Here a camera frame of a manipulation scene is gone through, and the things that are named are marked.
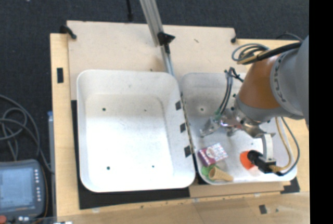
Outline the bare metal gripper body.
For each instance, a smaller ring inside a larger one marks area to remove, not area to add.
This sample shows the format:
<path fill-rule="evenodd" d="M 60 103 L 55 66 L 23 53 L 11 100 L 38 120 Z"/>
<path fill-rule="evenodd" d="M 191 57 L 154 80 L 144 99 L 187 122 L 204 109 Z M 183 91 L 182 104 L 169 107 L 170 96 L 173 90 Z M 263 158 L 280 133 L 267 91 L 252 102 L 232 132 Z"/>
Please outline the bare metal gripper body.
<path fill-rule="evenodd" d="M 220 124 L 228 128 L 231 134 L 235 130 L 242 130 L 252 138 L 260 138 L 265 134 L 275 136 L 274 132 L 268 133 L 260 127 L 262 122 L 252 120 L 237 108 L 226 109 L 221 115 Z"/>

